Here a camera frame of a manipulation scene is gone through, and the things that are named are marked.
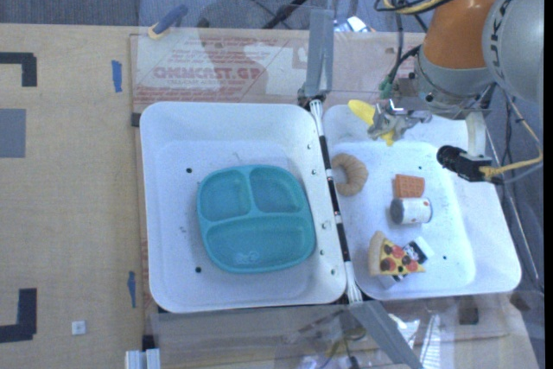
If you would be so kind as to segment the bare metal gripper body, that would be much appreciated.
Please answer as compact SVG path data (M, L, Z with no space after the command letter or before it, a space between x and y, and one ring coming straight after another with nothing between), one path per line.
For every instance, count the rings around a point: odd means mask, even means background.
M407 77L386 78L380 85L384 113L407 122L428 122L432 118L429 106L418 91L418 79L411 73Z

